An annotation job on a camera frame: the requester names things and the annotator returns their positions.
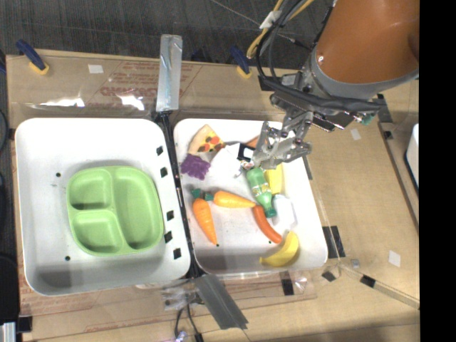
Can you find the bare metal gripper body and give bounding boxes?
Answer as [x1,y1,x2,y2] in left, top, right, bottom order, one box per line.
[269,71,379,133]

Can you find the white and black packet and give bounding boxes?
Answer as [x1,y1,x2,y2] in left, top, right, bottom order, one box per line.
[224,140,257,164]

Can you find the yellow block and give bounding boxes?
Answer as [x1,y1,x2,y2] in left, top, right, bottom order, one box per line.
[264,162,285,196]

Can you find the green plastic bottle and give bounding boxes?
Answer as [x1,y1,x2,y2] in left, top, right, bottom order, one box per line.
[245,166,279,219]

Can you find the toy pizza slice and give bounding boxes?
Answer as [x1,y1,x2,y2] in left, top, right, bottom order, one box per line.
[187,123,227,155]

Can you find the white carton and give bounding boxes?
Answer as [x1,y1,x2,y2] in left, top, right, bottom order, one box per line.
[271,194,299,232]

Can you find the yellow-orange carrot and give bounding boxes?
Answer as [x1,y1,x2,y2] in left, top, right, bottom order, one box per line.
[204,190,257,209]

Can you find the purple grapes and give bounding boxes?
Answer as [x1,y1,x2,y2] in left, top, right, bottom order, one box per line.
[179,152,212,182]

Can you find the orange sausage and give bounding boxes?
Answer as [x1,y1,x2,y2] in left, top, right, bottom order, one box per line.
[252,204,284,245]

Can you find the brown cardboard board red print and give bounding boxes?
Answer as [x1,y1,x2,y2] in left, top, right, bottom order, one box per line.
[5,48,420,342]

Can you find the white plastic tray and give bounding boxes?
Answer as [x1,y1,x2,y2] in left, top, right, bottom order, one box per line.
[172,118,329,276]
[14,117,192,296]

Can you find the orange carrot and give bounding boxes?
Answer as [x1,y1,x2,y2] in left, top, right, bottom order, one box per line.
[190,188,219,247]

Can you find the yellow banana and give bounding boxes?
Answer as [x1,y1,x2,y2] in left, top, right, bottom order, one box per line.
[259,230,301,268]

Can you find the green divided plate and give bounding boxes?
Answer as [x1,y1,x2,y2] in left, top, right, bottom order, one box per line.
[66,165,165,257]

